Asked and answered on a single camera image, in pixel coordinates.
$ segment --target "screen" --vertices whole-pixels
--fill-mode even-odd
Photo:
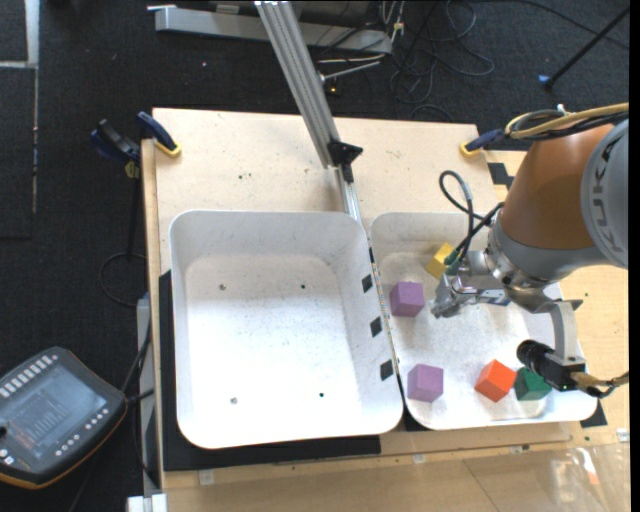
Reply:
[[[62,365],[30,384],[6,417],[12,436],[37,459],[68,439],[106,400]]]

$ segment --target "cube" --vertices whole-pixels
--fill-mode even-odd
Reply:
[[[482,369],[474,389],[488,399],[499,402],[507,396],[515,380],[516,372],[494,359]]]
[[[407,398],[433,402],[444,393],[444,370],[428,364],[416,364],[407,378]]]
[[[398,281],[389,295],[393,316],[415,317],[424,308],[422,283]]]
[[[427,263],[424,269],[429,272],[436,279],[440,279],[440,276],[447,270],[447,264],[444,262],[445,258],[453,252],[453,247],[447,243],[442,244],[442,247],[438,249],[438,252],[431,258],[431,261]]]
[[[540,377],[524,366],[518,370],[516,382],[513,385],[516,390],[518,400],[540,400],[551,392],[551,386]]]

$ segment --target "orange block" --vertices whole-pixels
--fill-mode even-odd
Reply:
[[[517,372],[494,359],[482,369],[474,389],[490,400],[498,402],[509,393],[517,375]]]

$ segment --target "green cube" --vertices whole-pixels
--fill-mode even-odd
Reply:
[[[518,370],[513,388],[518,400],[540,400],[551,392],[551,386],[540,375],[524,366]]]

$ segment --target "wooden table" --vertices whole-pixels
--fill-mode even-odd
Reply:
[[[162,439],[158,277],[171,268],[171,220],[182,211],[199,208],[340,211],[342,206],[336,177],[321,167],[299,116],[176,109],[156,109],[153,116],[183,146],[181,155],[171,159],[152,141],[142,144],[156,428]],[[457,171],[467,181],[476,211],[488,211],[504,197],[506,188],[494,186],[487,162],[503,163],[513,175],[524,156],[487,151],[464,159],[458,146],[477,136],[474,125],[342,118],[336,125],[343,141],[364,148],[353,169],[365,229],[388,211],[454,211],[438,188],[438,176],[445,169]],[[585,301],[577,311],[578,336],[591,373],[599,377],[617,376],[629,365],[627,278],[620,269],[592,267],[562,283],[567,298]],[[350,505],[388,510],[389,494],[395,496],[395,509],[407,503],[403,510],[409,510],[412,500],[443,490],[444,471],[455,481],[447,492],[482,503],[486,496],[474,497],[473,479],[461,461],[508,455],[523,446],[542,451],[618,443],[617,429],[630,428],[628,386],[602,405],[608,425],[588,430],[579,422],[437,432],[407,432],[399,425],[381,436],[380,456],[199,472],[161,470],[159,484],[171,512],[228,510],[233,503],[237,510],[294,510],[301,503],[307,510],[327,510],[325,485],[332,486],[345,510],[355,509]],[[161,443],[158,449],[162,461]]]

